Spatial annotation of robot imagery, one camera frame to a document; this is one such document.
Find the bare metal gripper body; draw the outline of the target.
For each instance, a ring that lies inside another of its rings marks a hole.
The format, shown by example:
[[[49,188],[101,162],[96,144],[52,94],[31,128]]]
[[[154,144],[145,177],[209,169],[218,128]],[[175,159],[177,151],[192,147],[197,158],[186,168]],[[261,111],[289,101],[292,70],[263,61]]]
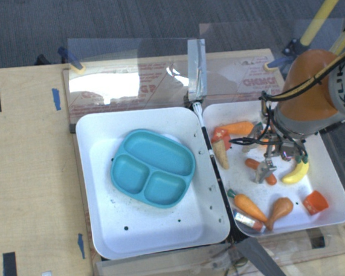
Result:
[[[272,162],[272,158],[281,157],[284,161],[306,160],[307,151],[304,139],[293,139],[290,136],[279,136],[274,133],[268,136],[269,141],[265,143],[267,146],[264,158],[266,162]]]

